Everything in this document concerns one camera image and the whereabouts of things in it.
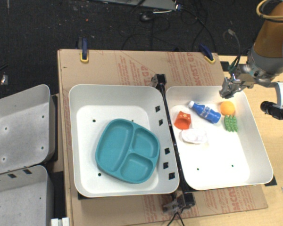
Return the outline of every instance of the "cardboard sheet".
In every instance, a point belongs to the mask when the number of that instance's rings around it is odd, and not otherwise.
[[[69,90],[77,84],[149,85],[157,73],[166,75],[166,87],[221,85],[224,74],[218,56],[214,57],[216,62],[210,64],[201,53],[90,50],[89,62],[84,64],[80,62],[79,50],[59,50],[60,93],[66,133],[64,150],[68,157],[70,183],[67,203],[71,205],[67,213],[74,226],[145,224],[169,221],[172,215],[162,210],[163,205],[171,202],[170,195],[79,199],[74,185]],[[194,197],[196,205],[185,210],[182,218],[267,208],[261,186],[197,191]]]

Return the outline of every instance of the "orange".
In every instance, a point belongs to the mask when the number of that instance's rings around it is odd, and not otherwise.
[[[235,112],[235,106],[230,101],[224,101],[220,105],[220,111],[222,115],[232,115]]]

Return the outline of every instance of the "green toy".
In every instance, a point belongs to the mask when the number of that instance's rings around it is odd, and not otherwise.
[[[225,116],[225,129],[232,132],[238,131],[237,119],[234,115]]]

